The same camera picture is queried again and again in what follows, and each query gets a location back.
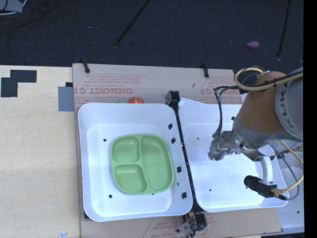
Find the dark floor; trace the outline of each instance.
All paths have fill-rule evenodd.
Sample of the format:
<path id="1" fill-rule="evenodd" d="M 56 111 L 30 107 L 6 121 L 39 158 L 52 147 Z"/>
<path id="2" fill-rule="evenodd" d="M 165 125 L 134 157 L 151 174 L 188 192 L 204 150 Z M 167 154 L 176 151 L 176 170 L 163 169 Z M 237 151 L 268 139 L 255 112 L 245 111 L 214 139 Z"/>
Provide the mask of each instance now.
<path id="1" fill-rule="evenodd" d="M 205 63 L 234 72 L 258 65 L 290 73 L 303 66 L 304 0 L 289 7 L 288 0 L 151 0 L 120 38 L 145 2 L 29 0 L 22 13 L 2 10 L 0 64 L 71 66 L 85 57 L 102 64 Z M 248 48 L 250 41 L 260 46 Z"/>

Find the black tape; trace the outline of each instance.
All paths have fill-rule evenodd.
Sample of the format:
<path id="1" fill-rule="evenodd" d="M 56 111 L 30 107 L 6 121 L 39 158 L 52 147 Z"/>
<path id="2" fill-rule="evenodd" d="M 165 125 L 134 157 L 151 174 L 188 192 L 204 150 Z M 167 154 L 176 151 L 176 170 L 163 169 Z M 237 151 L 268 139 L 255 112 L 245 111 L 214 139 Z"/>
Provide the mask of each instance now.
<path id="1" fill-rule="evenodd" d="M 72 82 L 66 82 L 66 83 L 65 83 L 65 86 L 66 86 L 66 87 L 73 87 L 73 83 L 72 83 Z"/>
<path id="2" fill-rule="evenodd" d="M 11 70 L 1 78 L 1 97 L 18 97 L 18 83 L 36 83 L 36 70 Z"/>

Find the cardboard sheet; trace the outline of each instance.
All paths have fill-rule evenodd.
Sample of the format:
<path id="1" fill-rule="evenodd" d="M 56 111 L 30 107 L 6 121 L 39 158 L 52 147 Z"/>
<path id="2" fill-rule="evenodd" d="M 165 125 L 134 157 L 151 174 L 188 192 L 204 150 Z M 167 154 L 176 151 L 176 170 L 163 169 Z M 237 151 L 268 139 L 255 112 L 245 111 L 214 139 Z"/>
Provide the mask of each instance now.
<path id="1" fill-rule="evenodd" d="M 156 238 L 178 237 L 175 227 L 182 216 L 142 218 L 123 221 L 94 222 L 85 218 L 82 198 L 81 153 L 78 134 L 78 110 L 89 102 L 115 103 L 130 97 L 143 98 L 145 103 L 165 103 L 169 91 L 179 91 L 189 100 L 215 104 L 213 88 L 234 85 L 233 71 L 209 69 L 209 78 L 200 68 L 171 68 L 129 65 L 88 64 L 73 65 L 74 107 L 76 117 L 77 162 L 81 235 L 83 238 Z M 224 104 L 241 104 L 238 90 L 228 90 L 222 95 Z M 276 209 L 243 210 L 225 213 L 205 213 L 208 226 L 197 238 L 224 238 L 274 233 L 281 231 Z"/>

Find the green plate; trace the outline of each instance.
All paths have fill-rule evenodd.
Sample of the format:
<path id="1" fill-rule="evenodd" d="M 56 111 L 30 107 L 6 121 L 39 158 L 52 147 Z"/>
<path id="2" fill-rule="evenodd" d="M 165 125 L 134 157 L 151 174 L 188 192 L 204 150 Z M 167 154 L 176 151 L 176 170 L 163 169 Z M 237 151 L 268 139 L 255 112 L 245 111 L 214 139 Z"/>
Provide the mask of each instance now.
<path id="1" fill-rule="evenodd" d="M 110 147 L 112 174 L 117 187 L 127 194 L 153 194 L 174 182 L 168 145 L 153 134 L 131 134 L 116 138 Z"/>

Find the metal bracket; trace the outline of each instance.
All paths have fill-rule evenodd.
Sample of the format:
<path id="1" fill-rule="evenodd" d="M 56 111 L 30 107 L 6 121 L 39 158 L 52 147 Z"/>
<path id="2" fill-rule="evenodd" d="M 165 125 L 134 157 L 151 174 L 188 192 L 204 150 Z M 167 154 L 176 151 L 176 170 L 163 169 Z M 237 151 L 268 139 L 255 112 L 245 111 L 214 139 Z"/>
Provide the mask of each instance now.
<path id="1" fill-rule="evenodd" d="M 191 192 L 192 192 L 192 196 L 193 196 L 192 210 L 194 212 L 193 218 L 195 220 L 195 225 L 196 225 L 195 231 L 200 231 L 207 226 L 207 223 L 205 220 L 205 216 L 202 213 L 202 208 L 199 206 L 199 204 L 197 203 L 197 200 L 196 200 L 193 178 L 192 178 L 192 174 L 191 174 L 189 163 L 188 163 L 188 157 L 187 157 L 187 153 L 186 153 L 182 127 L 180 124 L 180 119 L 179 119 L 179 114 L 178 114 L 178 108 L 179 108 L 178 103 L 180 102 L 180 100 L 181 100 L 181 98 L 180 98 L 179 91 L 169 91 L 165 97 L 165 103 L 174 109 L 174 112 L 176 115 L 178 131 L 179 131 L 179 136 L 180 136 L 181 145 L 182 145 L 182 149 L 183 149 L 184 159 L 185 159 L 185 163 L 186 163 L 188 179 L 189 179 Z"/>
<path id="2" fill-rule="evenodd" d="M 194 215 L 188 218 L 183 224 L 175 228 L 175 233 L 179 238 L 188 237 L 197 228 Z"/>

